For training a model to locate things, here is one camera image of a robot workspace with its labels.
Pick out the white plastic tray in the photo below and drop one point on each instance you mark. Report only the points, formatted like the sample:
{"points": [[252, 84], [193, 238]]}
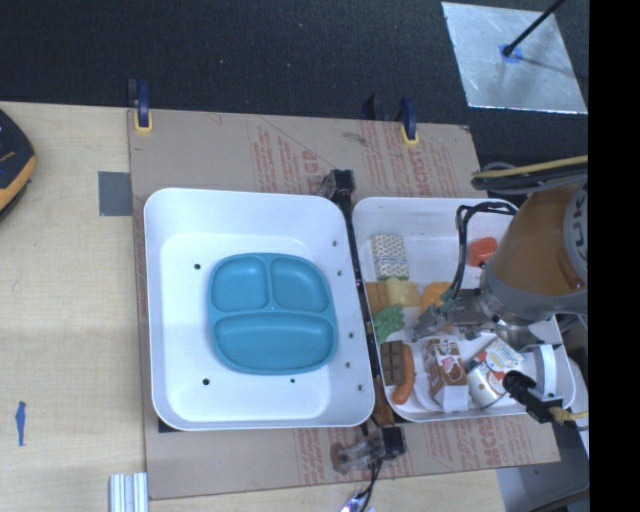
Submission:
{"points": [[430, 220], [180, 320]]}

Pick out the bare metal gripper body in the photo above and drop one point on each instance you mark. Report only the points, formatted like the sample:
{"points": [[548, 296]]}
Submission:
{"points": [[467, 307]]}

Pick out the white red yellow packet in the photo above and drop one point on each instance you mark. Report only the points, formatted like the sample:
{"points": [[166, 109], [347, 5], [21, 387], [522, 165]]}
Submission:
{"points": [[502, 356]]}

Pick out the pale yellow cheese wedge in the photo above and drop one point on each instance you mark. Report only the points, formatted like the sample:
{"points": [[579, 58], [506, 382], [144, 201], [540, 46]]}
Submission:
{"points": [[402, 292]]}

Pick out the black cylinder on white bracket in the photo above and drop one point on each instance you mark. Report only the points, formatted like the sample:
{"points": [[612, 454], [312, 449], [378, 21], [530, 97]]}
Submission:
{"points": [[545, 395]]}

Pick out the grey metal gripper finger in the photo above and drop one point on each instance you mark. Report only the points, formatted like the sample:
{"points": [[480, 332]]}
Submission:
{"points": [[427, 324], [467, 332]]}

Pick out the red-orange toy tomato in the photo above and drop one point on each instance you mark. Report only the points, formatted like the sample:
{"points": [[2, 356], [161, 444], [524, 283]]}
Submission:
{"points": [[482, 250]]}

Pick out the blue divided plate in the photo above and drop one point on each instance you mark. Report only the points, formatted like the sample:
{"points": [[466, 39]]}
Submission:
{"points": [[272, 315]]}

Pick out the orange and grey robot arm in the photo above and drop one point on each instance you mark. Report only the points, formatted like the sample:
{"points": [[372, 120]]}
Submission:
{"points": [[535, 250]]}

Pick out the brown chocolate bar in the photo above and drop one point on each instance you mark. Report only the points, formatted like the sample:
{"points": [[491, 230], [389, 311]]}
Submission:
{"points": [[392, 362]]}

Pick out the orange-brown biscuit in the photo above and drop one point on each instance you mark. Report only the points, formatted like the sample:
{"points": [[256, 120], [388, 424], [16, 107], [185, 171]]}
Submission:
{"points": [[376, 295]]}

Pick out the white patterned carton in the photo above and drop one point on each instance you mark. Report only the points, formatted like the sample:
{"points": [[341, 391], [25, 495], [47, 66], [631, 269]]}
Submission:
{"points": [[390, 256]]}

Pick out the orange sausage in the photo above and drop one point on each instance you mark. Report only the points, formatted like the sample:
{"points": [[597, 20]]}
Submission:
{"points": [[406, 385]]}

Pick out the brown and white carton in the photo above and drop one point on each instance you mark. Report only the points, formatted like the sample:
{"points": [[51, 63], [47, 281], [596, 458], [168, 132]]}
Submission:
{"points": [[445, 372]]}

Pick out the brown cardboard board red print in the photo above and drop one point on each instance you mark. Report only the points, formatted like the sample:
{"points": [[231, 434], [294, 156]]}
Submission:
{"points": [[225, 150]]}

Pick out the white can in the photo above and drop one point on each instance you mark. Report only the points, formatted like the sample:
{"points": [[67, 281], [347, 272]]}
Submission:
{"points": [[484, 385]]}

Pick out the thin black rod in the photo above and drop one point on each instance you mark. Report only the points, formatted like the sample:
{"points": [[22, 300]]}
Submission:
{"points": [[359, 280]]}

